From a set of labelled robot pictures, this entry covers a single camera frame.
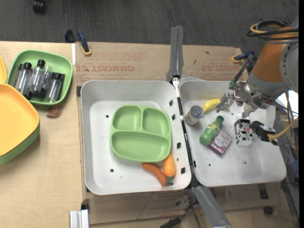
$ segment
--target tin can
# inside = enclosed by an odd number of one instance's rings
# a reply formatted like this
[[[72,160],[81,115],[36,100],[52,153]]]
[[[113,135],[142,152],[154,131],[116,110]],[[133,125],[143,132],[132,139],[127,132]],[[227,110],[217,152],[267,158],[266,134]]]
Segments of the tin can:
[[[190,126],[194,126],[199,122],[200,118],[202,118],[203,115],[203,109],[199,105],[194,105],[185,116],[185,122]]]

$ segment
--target cardboard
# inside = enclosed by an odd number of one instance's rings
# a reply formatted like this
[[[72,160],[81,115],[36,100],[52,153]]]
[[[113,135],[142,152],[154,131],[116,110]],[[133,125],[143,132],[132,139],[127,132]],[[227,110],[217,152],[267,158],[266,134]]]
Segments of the cardboard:
[[[170,45],[88,42],[92,54],[86,56],[76,43],[77,94],[89,80],[165,80],[170,64]],[[211,81],[230,81],[239,72],[240,63],[231,57],[239,48],[183,46],[183,76]],[[239,79],[246,80],[244,72]]]

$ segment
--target orange carrot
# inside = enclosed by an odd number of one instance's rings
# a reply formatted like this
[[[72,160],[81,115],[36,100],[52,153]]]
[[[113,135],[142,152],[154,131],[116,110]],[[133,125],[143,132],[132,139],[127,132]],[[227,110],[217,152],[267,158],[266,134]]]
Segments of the orange carrot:
[[[162,186],[167,186],[167,176],[162,172],[161,169],[159,169],[156,165],[152,163],[142,163],[142,167],[151,172],[156,178],[159,180]]]
[[[167,184],[173,185],[173,177],[175,175],[175,165],[171,153],[169,153],[169,155],[163,162],[163,172],[168,177]]]

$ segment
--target green bottle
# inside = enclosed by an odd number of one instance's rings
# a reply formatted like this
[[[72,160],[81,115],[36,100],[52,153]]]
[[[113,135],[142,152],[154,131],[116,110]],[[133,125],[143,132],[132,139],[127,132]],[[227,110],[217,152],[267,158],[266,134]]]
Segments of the green bottle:
[[[212,140],[216,137],[216,135],[219,133],[219,126],[224,121],[224,118],[222,116],[217,116],[214,122],[209,123],[206,127],[205,131],[200,135],[199,141],[205,145],[208,146],[211,144]]]

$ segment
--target blue clamp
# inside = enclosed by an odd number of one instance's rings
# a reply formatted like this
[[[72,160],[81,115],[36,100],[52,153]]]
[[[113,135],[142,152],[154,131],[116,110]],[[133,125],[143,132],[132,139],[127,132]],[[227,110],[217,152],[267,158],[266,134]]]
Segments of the blue clamp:
[[[85,35],[83,34],[83,32],[81,30],[79,30],[77,32],[77,35],[79,37],[79,40],[81,42],[81,50],[83,52],[83,54],[85,56],[91,55],[92,54],[92,50],[91,48],[88,46]]]
[[[247,59],[249,55],[255,55],[255,52],[254,51],[247,51],[247,52],[244,52],[238,56],[234,56],[231,58],[231,61],[233,63],[239,63],[241,62],[242,59]]]

